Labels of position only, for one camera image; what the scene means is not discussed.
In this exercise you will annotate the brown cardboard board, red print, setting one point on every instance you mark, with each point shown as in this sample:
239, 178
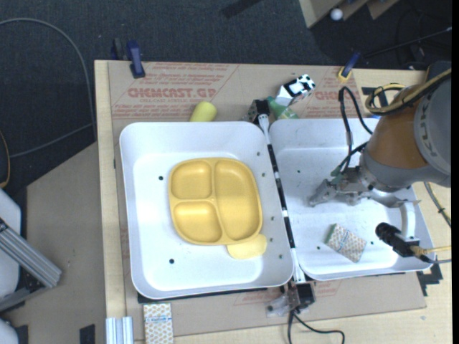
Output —
172, 95

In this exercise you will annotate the white ball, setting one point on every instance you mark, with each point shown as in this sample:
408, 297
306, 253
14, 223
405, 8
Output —
336, 14

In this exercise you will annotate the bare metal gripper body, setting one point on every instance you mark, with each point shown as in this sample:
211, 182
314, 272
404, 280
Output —
353, 186

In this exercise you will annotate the black and white carton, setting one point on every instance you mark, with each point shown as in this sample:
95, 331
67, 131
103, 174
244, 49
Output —
295, 86

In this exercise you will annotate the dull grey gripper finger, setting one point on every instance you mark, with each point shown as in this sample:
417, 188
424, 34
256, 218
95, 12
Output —
319, 197
327, 184

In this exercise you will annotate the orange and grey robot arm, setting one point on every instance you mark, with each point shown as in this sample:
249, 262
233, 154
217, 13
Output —
398, 145

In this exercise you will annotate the white plastic tray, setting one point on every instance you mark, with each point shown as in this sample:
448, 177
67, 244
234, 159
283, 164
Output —
308, 149
150, 210

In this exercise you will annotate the yellow divided plate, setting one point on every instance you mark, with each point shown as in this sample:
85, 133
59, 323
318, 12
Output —
215, 201

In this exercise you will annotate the thin black and white rod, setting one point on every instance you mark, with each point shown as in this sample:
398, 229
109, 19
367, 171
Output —
281, 192

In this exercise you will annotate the orange patterned packet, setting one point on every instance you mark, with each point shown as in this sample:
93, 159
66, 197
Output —
346, 243
158, 323

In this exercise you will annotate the black cylinder on white bracket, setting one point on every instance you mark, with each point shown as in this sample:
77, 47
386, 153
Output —
394, 240

